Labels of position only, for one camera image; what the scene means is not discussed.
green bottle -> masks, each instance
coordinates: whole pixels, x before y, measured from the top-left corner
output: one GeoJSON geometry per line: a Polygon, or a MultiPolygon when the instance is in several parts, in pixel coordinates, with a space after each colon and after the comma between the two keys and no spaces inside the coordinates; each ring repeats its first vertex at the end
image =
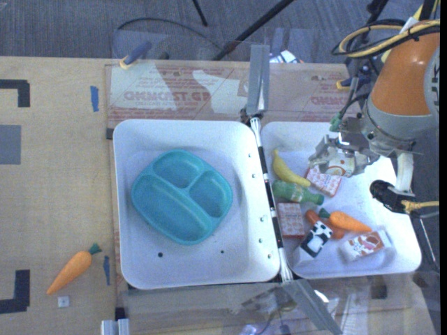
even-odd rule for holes
{"type": "Polygon", "coordinates": [[[323,204],[324,196],[318,193],[311,193],[304,186],[294,184],[291,182],[285,182],[275,180],[272,185],[273,196],[276,198],[284,198],[291,202],[312,202],[314,204],[323,204]]]}

teal bowl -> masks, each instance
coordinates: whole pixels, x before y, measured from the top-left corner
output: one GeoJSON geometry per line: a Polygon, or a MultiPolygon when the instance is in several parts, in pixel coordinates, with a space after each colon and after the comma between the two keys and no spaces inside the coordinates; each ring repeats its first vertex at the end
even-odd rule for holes
{"type": "Polygon", "coordinates": [[[231,208],[233,192],[210,164],[173,149],[138,175],[131,200],[154,229],[179,244],[193,245],[214,232],[231,208]]]}

yellow banana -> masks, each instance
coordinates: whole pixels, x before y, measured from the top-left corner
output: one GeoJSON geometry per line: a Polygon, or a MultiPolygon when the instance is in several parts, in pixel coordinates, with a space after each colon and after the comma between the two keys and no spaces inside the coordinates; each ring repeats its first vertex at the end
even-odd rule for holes
{"type": "Polygon", "coordinates": [[[278,149],[273,151],[273,170],[276,175],[285,182],[293,182],[304,187],[310,186],[310,181],[294,173],[286,162],[278,154],[278,149]]]}

carrot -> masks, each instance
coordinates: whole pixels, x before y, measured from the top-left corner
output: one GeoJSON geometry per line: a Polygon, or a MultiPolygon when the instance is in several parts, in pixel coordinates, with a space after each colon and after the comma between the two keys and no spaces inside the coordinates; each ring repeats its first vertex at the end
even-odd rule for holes
{"type": "Polygon", "coordinates": [[[330,222],[337,227],[343,228],[344,230],[354,231],[354,232],[371,232],[370,226],[365,225],[363,222],[355,219],[342,211],[334,211],[330,213],[330,222]]]}
{"type": "Polygon", "coordinates": [[[323,222],[332,230],[331,238],[333,239],[341,239],[344,237],[344,230],[342,228],[332,225],[332,223],[326,218],[321,218],[313,209],[308,209],[306,211],[305,218],[311,225],[314,225],[317,221],[323,222]]]}
{"type": "Polygon", "coordinates": [[[98,252],[101,252],[101,249],[96,243],[88,251],[77,252],[57,274],[56,279],[53,280],[53,283],[48,288],[47,294],[54,294],[84,273],[90,267],[92,255],[98,252]]]}

